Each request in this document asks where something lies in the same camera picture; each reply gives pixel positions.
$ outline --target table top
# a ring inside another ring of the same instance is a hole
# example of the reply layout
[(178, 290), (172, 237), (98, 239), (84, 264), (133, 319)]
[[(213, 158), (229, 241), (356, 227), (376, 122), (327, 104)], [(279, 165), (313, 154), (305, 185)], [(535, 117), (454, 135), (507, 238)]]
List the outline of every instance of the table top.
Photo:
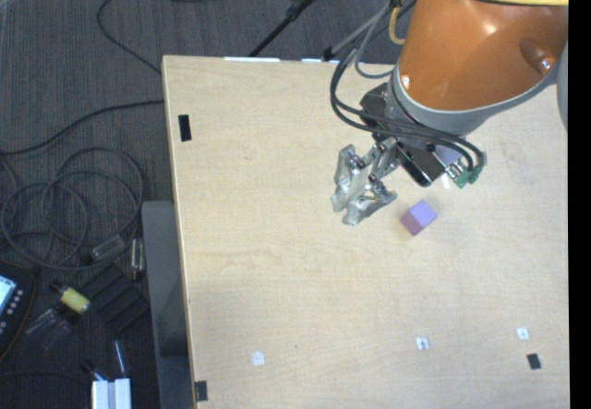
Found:
[[(488, 155), (476, 183), (399, 169), (384, 180), (398, 198), (350, 226), (330, 199), (338, 152), (372, 138), (332, 112), (334, 68), (163, 59), (199, 408), (570, 407), (555, 86), (468, 136)], [(381, 80), (349, 71), (355, 105)], [(420, 200), (438, 216), (411, 235), (400, 219)]]

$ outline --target purple cube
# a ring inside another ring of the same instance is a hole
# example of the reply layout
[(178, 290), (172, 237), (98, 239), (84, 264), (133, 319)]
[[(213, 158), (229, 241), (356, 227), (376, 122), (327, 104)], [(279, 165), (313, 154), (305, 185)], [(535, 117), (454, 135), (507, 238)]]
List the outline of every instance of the purple cube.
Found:
[(400, 222), (403, 223), (411, 234), (416, 235), (433, 222), (436, 217), (437, 214), (428, 206), (427, 202), (421, 200), (403, 215)]

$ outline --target black tape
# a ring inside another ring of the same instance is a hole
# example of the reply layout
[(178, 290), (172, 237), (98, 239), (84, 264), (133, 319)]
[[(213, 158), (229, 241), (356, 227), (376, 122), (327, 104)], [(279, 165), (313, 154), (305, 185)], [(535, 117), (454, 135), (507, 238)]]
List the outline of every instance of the black tape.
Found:
[(207, 381), (195, 381), (195, 399), (198, 403), (207, 401)]
[(529, 367), (532, 369), (540, 369), (542, 368), (542, 364), (539, 361), (537, 354), (530, 354), (527, 356), (527, 361), (529, 362)]
[(178, 116), (178, 126), (181, 130), (181, 141), (189, 141), (191, 139), (191, 124), (188, 121), (188, 115)]

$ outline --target gray carpet floor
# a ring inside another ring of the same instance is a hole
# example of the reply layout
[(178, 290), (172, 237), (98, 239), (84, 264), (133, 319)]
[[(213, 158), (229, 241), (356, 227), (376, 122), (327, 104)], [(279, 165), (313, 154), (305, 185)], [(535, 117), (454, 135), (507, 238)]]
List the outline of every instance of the gray carpet floor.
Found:
[[(71, 269), (76, 263), (67, 255), (76, 251), (81, 237), (85, 247), (116, 233), (128, 242), (141, 236), (135, 201), (172, 200), (163, 85), (157, 72), (162, 56), (247, 56), (294, 3), (111, 0), (101, 22), (134, 56), (100, 29), (97, 12), (105, 1), (14, 0), (5, 6), (0, 205), (10, 201), (6, 218), (15, 243), (0, 234), (0, 259), (29, 268), (36, 263), (28, 257), (41, 262), (39, 293), (27, 324), (56, 303), (51, 281), (80, 288), (100, 271)], [(316, 0), (260, 55), (321, 58), (387, 1)], [(401, 30), (405, 21), (402, 17)], [(365, 60), (393, 63), (396, 49), (387, 33), (378, 33)], [(137, 102), (135, 107), (94, 114)], [(141, 183), (129, 159), (140, 170)], [(77, 173), (64, 177), (64, 171)], [(56, 186), (52, 181), (59, 177)], [(127, 252), (115, 266), (129, 277)], [(149, 279), (134, 286), (148, 298)], [(0, 362), (0, 409), (90, 407), (90, 376), (80, 369), (86, 360), (117, 376), (114, 334), (97, 314), (83, 316), (51, 352), (41, 348), (39, 338), (27, 337), (23, 332)], [(125, 328), (119, 339), (131, 373), (134, 407), (157, 409), (150, 312)]]

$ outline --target device screen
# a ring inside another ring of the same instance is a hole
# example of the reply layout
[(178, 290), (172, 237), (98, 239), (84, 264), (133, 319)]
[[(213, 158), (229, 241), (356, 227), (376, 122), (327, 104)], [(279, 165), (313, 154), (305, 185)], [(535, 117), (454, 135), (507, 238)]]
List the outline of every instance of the device screen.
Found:
[(0, 274), (0, 315), (4, 312), (4, 307), (15, 289), (17, 284)]

